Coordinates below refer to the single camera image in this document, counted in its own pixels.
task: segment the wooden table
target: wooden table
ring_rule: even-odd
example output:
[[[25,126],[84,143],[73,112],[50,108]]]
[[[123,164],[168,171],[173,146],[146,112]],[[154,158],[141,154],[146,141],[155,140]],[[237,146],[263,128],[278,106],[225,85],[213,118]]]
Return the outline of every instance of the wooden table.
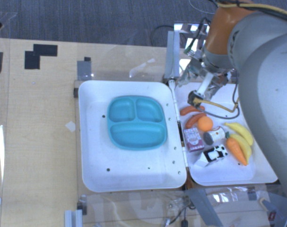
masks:
[[[41,56],[40,70],[26,70],[25,51],[32,51],[34,44],[57,45],[58,55]],[[0,122],[6,148],[1,227],[62,227],[64,212],[75,210],[78,200],[76,134],[65,126],[75,122],[77,61],[91,57],[93,79],[128,80],[129,71],[143,65],[144,76],[132,79],[160,81],[166,48],[0,39],[0,52]],[[267,226],[261,218],[264,211],[242,213],[248,215],[248,221]],[[129,220],[102,226],[160,222]],[[204,226],[198,214],[194,222]]]

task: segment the toy carrot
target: toy carrot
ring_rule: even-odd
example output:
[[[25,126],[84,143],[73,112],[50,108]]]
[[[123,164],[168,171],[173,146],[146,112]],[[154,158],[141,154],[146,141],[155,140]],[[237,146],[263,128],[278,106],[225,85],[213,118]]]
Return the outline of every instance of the toy carrot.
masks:
[[[236,157],[238,161],[240,161],[244,166],[247,166],[247,161],[244,157],[244,154],[235,139],[231,137],[228,138],[226,141],[226,148],[230,150],[230,152],[233,154],[234,157]]]

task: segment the gray carpet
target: gray carpet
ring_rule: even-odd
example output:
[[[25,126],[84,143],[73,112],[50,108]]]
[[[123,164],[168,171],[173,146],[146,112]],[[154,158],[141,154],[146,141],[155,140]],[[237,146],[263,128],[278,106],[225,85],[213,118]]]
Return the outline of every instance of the gray carpet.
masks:
[[[287,10],[287,0],[254,1]],[[192,3],[215,11],[207,0]],[[5,12],[17,12],[12,38],[148,46],[156,26],[197,22],[205,16],[188,0],[0,0],[0,14]],[[157,30],[154,45],[165,46],[167,30]]]

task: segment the toy banana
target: toy banana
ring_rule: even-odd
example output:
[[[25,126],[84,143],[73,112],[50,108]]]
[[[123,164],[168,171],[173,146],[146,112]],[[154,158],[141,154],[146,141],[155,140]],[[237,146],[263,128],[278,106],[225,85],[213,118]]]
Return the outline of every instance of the toy banana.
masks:
[[[229,128],[231,128],[232,130],[234,130],[235,132],[237,132],[238,134],[240,134],[244,139],[246,139],[247,143],[252,146],[253,144],[253,137],[250,134],[250,132],[247,130],[247,128],[245,128],[244,126],[242,126],[239,123],[224,123],[224,125],[228,126]]]
[[[248,162],[249,157],[252,155],[252,149],[247,143],[247,141],[238,134],[231,134],[229,137],[235,139],[239,143],[239,146],[244,154],[244,157]]]

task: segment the toy sausage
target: toy sausage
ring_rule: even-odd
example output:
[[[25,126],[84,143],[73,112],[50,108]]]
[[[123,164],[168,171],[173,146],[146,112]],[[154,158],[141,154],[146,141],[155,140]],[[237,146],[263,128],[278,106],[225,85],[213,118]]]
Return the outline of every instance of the toy sausage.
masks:
[[[180,115],[181,116],[185,116],[186,114],[190,113],[190,112],[200,112],[197,108],[195,108],[194,106],[187,106],[184,109],[180,110]]]
[[[193,117],[191,117],[185,124],[185,127],[187,129],[190,129],[194,124],[195,122],[198,121],[199,118],[203,117],[203,116],[206,116],[206,113],[199,113],[199,114],[196,114],[194,115]]]

